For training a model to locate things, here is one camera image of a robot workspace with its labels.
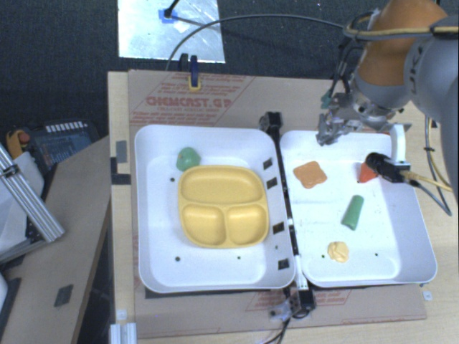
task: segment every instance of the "yellow plate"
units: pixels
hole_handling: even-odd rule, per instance
[[[265,188],[250,169],[196,166],[179,181],[179,211],[186,236],[201,247],[248,247],[268,234]]]

